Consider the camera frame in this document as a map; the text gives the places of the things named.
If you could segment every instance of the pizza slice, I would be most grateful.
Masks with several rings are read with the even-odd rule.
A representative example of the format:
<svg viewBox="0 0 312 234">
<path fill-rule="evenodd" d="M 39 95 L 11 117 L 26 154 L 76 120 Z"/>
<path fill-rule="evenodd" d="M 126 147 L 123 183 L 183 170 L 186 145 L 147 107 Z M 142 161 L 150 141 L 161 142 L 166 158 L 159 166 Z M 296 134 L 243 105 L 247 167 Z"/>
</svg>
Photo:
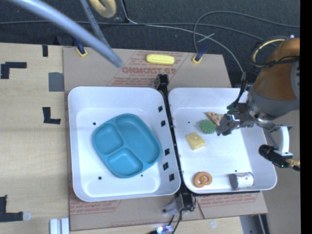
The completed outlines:
<svg viewBox="0 0 312 234">
<path fill-rule="evenodd" d="M 220 121 L 224 114 L 217 114 L 214 112 L 205 112 L 205 115 L 213 122 L 217 127 L 220 126 Z"/>
</svg>

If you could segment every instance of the toy kitchen sink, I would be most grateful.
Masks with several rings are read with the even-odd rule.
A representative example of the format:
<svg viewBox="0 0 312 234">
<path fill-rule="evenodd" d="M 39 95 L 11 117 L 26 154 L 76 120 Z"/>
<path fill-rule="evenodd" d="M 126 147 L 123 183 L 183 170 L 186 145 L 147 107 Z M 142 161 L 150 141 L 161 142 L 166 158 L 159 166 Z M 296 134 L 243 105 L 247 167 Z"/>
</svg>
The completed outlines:
<svg viewBox="0 0 312 234">
<path fill-rule="evenodd" d="M 172 195 L 182 183 L 199 195 L 273 188 L 274 166 L 258 153 L 266 143 L 260 127 L 217 136 L 199 126 L 205 112 L 226 113 L 238 93 L 236 88 L 175 88 L 164 97 L 155 88 L 74 88 L 68 107 L 75 194 L 94 202 Z M 193 150 L 186 139 L 191 133 L 205 145 Z M 198 172 L 209 173 L 211 183 L 195 186 Z M 233 188 L 229 175 L 246 172 L 253 183 Z"/>
</svg>

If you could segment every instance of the yellow clip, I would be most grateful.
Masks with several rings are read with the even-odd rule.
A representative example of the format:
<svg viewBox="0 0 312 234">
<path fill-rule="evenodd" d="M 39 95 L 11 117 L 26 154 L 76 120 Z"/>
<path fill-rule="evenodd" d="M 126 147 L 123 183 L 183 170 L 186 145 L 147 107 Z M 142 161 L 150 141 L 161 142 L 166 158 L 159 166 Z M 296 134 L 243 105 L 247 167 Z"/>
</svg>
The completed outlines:
<svg viewBox="0 0 312 234">
<path fill-rule="evenodd" d="M 175 58 L 170 55 L 148 54 L 146 61 L 155 64 L 172 65 L 175 62 Z"/>
<path fill-rule="evenodd" d="M 196 57 L 197 57 L 197 55 L 195 55 L 195 56 L 193 57 L 192 63 L 194 63 L 194 64 L 199 64 L 199 63 L 201 62 L 201 60 L 203 59 L 203 57 L 201 57 L 198 61 L 195 60 Z"/>
<path fill-rule="evenodd" d="M 77 53 L 81 56 L 81 57 L 85 57 L 87 54 L 88 54 L 88 52 L 86 51 L 86 50 L 84 50 L 84 54 L 82 54 L 80 51 L 79 51 L 79 49 L 78 48 L 76 48 L 76 51 L 77 51 Z"/>
</svg>

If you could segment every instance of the wooden surface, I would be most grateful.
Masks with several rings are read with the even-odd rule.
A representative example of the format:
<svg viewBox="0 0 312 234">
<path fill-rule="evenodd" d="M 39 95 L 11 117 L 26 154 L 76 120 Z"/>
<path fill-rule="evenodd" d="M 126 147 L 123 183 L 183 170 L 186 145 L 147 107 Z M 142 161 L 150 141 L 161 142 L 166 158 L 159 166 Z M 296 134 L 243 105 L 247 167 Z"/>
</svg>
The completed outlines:
<svg viewBox="0 0 312 234">
<path fill-rule="evenodd" d="M 0 233 L 49 233 L 49 220 L 68 217 L 68 178 L 64 92 L 49 92 L 48 74 L 63 73 L 62 47 L 0 43 L 0 63 L 27 62 L 0 79 L 0 196 L 8 195 L 8 213 L 30 212 L 31 219 L 0 223 Z M 43 123 L 43 107 L 60 125 Z M 145 234 L 143 225 L 71 233 Z M 182 221 L 176 233 L 243 234 L 239 217 Z"/>
</svg>

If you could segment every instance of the blue plate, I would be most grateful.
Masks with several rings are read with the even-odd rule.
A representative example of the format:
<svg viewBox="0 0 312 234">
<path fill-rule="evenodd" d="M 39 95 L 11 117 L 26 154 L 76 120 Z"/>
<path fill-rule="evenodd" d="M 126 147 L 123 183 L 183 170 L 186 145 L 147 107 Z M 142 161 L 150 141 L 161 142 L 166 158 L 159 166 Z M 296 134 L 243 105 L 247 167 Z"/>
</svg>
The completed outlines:
<svg viewBox="0 0 312 234">
<path fill-rule="evenodd" d="M 161 156 L 159 141 L 133 114 L 122 114 L 100 125 L 93 133 L 93 145 L 111 172 L 121 178 L 142 173 Z"/>
</svg>

